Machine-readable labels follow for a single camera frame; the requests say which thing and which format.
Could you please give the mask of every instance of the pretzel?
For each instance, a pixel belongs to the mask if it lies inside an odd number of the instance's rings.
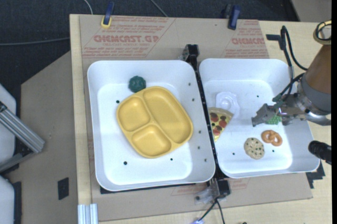
[[[274,146],[280,146],[283,142],[282,137],[273,130],[263,131],[261,138],[266,143],[271,143]]]

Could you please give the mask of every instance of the toy pizza slice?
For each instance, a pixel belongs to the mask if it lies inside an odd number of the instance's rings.
[[[214,141],[216,142],[231,120],[233,113],[220,108],[209,108],[209,116]]]

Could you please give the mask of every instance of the cookie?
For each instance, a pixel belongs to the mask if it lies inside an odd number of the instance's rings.
[[[252,159],[261,159],[264,156],[263,143],[257,138],[248,138],[244,142],[244,151]]]

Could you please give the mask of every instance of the white tray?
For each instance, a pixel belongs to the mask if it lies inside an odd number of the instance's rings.
[[[146,87],[162,86],[181,103],[193,122],[190,140],[159,158],[139,155],[129,144],[116,119],[118,101],[133,94],[134,76]],[[87,72],[94,138],[96,178],[109,191],[132,190],[209,181],[215,172],[193,68],[179,60],[97,61]]]
[[[0,176],[0,223],[13,224],[15,193],[13,186]]]
[[[313,140],[306,121],[294,120],[283,126],[259,124],[252,127],[251,117],[289,83],[288,66],[273,59],[206,59],[200,64],[207,106],[215,106],[220,92],[236,94],[240,116],[233,118],[218,141],[215,149],[220,169],[229,177],[243,178],[316,170],[320,161],[308,151]],[[244,151],[249,137],[258,138],[264,130],[272,129],[283,138],[280,147],[264,144],[265,156],[250,158]]]

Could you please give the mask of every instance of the yellow divided plate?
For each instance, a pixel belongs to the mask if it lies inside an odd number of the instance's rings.
[[[182,146],[193,124],[175,96],[159,86],[145,88],[117,108],[117,121],[133,148],[146,158],[157,158]]]

